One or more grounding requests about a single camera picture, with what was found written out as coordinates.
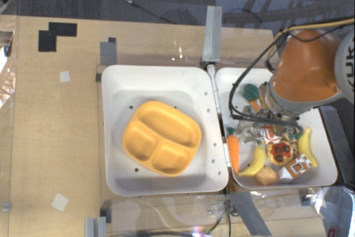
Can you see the brown and white carton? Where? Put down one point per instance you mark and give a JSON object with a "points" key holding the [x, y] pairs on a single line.
{"points": [[295, 168]]}

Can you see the green and orange toy vegetable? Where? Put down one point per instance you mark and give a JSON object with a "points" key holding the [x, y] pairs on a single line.
{"points": [[251, 91]]}

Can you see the orange carrot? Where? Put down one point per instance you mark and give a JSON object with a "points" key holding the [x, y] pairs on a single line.
{"points": [[233, 151]]}

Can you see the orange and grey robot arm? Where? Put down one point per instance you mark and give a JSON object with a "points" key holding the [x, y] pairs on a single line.
{"points": [[305, 69]]}

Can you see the yellow banana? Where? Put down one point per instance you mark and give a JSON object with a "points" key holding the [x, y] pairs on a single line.
{"points": [[259, 162], [305, 147]]}

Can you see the white plastic tray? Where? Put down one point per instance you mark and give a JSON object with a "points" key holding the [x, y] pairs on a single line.
{"points": [[321, 147], [166, 83]]}

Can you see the tan bread roll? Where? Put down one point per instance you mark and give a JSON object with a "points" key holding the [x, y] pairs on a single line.
{"points": [[266, 176]]}

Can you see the orange divided plate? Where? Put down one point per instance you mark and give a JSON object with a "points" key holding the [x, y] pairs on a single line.
{"points": [[163, 130]]}

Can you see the pizza slice with red topping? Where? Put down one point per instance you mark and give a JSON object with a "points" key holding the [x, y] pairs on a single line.
{"points": [[280, 152]]}

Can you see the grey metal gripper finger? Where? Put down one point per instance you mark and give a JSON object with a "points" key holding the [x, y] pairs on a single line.
{"points": [[245, 133], [258, 136]]}

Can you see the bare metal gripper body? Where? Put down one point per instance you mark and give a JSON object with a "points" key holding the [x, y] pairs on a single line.
{"points": [[280, 119]]}

